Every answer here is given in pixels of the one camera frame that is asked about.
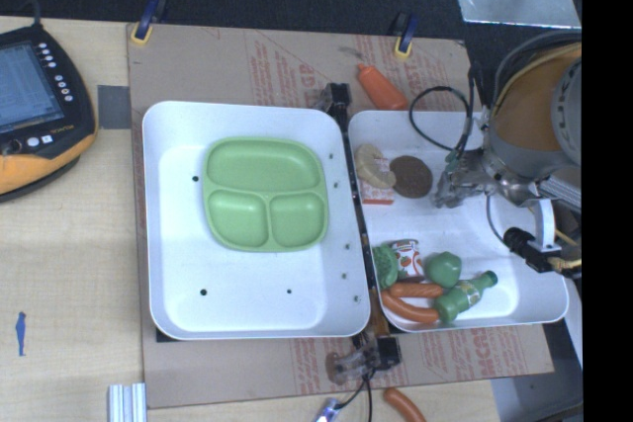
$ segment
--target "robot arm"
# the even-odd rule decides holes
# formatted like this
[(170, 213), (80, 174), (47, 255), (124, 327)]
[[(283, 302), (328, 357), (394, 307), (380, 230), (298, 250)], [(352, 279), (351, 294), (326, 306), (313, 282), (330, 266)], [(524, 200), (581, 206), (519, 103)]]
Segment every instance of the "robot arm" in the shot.
[(539, 272), (553, 269), (549, 257), (560, 257), (552, 199), (581, 210), (580, 185), (556, 176), (580, 174), (581, 37), (576, 31), (549, 33), (503, 60), (494, 105), (481, 122), (482, 146), (446, 166), (433, 196), (437, 207), (454, 208), (471, 196), (497, 193), (532, 209), (536, 237), (512, 230), (503, 242)]

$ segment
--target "toy can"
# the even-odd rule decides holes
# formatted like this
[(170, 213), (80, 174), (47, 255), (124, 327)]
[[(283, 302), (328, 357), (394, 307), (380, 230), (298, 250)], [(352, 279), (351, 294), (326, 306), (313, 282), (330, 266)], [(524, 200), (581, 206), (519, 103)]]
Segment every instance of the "toy can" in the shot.
[(398, 278), (422, 279), (422, 258), (415, 239), (399, 239), (390, 244), (398, 259)]

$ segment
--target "green bottle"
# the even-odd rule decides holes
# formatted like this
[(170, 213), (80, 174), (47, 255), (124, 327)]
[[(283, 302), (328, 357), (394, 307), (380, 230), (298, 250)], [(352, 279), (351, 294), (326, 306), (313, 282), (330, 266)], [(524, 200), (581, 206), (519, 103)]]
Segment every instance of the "green bottle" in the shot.
[(437, 309), (443, 322), (452, 322), (462, 311), (477, 304), (484, 290), (497, 284), (497, 275), (486, 271), (473, 280), (460, 280), (447, 294), (435, 300), (433, 307)]

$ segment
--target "divided plate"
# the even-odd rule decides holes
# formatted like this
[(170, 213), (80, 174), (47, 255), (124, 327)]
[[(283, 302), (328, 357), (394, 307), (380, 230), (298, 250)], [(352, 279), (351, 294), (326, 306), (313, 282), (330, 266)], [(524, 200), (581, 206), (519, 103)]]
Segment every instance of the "divided plate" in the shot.
[(304, 144), (229, 137), (211, 146), (203, 171), (209, 227), (237, 250), (305, 250), (327, 229), (327, 191), (318, 157)]

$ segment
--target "white tray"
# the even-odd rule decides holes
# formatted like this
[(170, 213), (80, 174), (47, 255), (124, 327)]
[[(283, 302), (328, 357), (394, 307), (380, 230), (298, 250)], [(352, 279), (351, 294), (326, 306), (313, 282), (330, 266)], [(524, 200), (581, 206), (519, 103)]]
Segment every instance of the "white tray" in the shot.
[[(447, 146), (455, 145), (464, 124), (463, 113), (416, 112), (413, 118), (426, 135)], [(385, 309), (395, 326), (408, 332), (420, 332), (543, 323), (565, 315), (568, 292), (564, 278), (553, 272), (536, 273), (494, 236), (486, 218), (484, 196), (469, 198), (452, 210), (433, 205), (431, 196), (448, 152), (421, 137), (410, 125), (407, 112), (358, 113), (350, 121), (349, 138), (354, 151), (361, 144), (371, 143), (390, 160), (400, 155), (416, 156), (433, 173), (433, 190), (424, 198), (406, 199), (396, 194), (392, 205), (363, 205), (372, 246), (412, 238), (419, 241), (422, 257), (446, 250), (461, 257), (462, 279), (473, 278), (486, 270), (498, 275), (497, 285), (487, 289), (478, 304), (461, 313), (451, 324), (418, 324)], [(468, 147), (476, 148), (481, 143), (481, 134), (474, 128)], [(519, 209), (500, 196), (493, 196), (491, 209), (493, 223), (501, 235), (511, 226), (535, 233), (531, 211)], [(425, 299), (406, 301), (430, 305)]]
[[(303, 143), (318, 156), (329, 221), (302, 251), (222, 246), (205, 218), (200, 175), (206, 149), (231, 136)], [(142, 123), (149, 303), (175, 339), (350, 336), (370, 302), (340, 129), (316, 110), (162, 102)]]

